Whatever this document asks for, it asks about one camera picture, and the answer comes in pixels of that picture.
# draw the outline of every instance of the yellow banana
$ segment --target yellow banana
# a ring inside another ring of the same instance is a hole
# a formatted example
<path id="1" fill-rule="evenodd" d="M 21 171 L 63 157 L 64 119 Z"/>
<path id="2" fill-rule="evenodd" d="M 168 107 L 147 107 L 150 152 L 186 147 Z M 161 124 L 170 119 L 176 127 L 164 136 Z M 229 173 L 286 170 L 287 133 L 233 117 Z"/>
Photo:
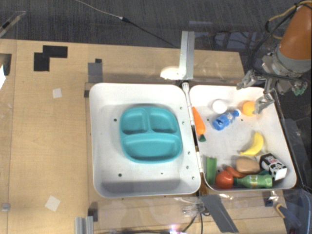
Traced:
<path id="1" fill-rule="evenodd" d="M 244 152 L 240 152 L 240 155 L 255 156 L 257 153 L 260 152 L 263 146 L 263 142 L 264 140 L 261 133 L 256 132 L 253 136 L 253 144 L 251 145 L 251 147 Z"/>

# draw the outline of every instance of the green bottle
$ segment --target green bottle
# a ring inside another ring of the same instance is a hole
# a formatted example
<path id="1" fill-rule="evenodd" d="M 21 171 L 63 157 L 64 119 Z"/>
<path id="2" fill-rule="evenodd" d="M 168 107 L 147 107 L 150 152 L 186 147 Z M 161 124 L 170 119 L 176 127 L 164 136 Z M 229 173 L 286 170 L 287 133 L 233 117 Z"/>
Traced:
<path id="1" fill-rule="evenodd" d="M 248 188 L 271 188 L 271 175 L 247 175 L 244 178 L 234 178 L 234 185 L 243 185 Z"/>

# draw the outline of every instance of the blue bottle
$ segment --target blue bottle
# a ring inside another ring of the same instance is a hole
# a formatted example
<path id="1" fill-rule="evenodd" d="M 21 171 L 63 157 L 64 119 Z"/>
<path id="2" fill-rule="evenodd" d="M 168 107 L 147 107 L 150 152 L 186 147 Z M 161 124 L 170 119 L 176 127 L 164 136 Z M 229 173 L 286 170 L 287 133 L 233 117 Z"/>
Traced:
<path id="1" fill-rule="evenodd" d="M 237 116 L 240 116 L 240 111 L 238 109 L 233 112 L 226 112 L 213 121 L 213 127 L 220 131 L 230 125 Z"/>

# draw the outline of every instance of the wooden table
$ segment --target wooden table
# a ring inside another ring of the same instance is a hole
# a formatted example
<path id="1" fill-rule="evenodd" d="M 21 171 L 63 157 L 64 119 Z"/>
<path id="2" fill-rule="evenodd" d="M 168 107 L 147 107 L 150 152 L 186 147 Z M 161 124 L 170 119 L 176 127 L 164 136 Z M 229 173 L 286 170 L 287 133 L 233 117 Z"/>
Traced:
<path id="1" fill-rule="evenodd" d="M 34 53 L 42 52 L 43 45 L 68 46 L 68 58 L 51 58 L 49 72 L 34 72 Z M 0 233 L 72 234 L 75 217 L 86 217 L 92 203 L 99 206 L 99 213 L 111 213 L 95 223 L 95 230 L 133 227 L 134 219 L 161 228 L 161 221 L 148 213 L 147 202 L 153 202 L 158 216 L 163 212 L 163 218 L 168 218 L 164 212 L 179 207 L 168 205 L 172 201 L 163 197 L 110 200 L 94 191 L 92 178 L 88 178 L 92 164 L 87 158 L 89 119 L 84 90 L 88 63 L 95 59 L 102 59 L 104 80 L 159 79 L 162 68 L 178 65 L 180 50 L 1 39 L 0 53 L 12 54 L 11 74 L 0 90 L 0 101 L 12 105 L 12 115 L 9 112 L 0 126 L 0 199 L 11 205 L 8 218 L 6 213 L 0 214 Z M 244 73 L 238 53 L 196 50 L 194 76 L 239 80 Z M 53 98 L 57 88 L 62 97 Z M 55 212 L 45 207 L 50 196 L 60 200 Z M 260 198 L 259 194 L 239 194 L 237 198 L 246 196 Z M 231 208 L 238 214 L 234 222 L 241 233 L 254 232 L 254 226 L 262 229 L 256 233 L 283 233 L 283 220 L 273 208 L 261 205 Z M 257 215 L 260 211 L 264 211 L 261 217 Z M 211 217 L 205 217 L 204 228 L 219 233 Z M 199 230 L 196 221 L 189 233 Z"/>

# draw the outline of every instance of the blue plate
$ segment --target blue plate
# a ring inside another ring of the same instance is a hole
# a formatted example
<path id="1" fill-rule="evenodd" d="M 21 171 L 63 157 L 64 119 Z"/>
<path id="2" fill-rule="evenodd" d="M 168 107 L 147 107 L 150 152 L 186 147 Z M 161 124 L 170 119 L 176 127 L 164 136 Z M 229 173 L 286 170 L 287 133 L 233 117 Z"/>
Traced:
<path id="1" fill-rule="evenodd" d="M 124 154 L 140 163 L 161 163 L 177 158 L 182 151 L 176 117 L 159 107 L 135 107 L 120 119 L 120 141 Z"/>

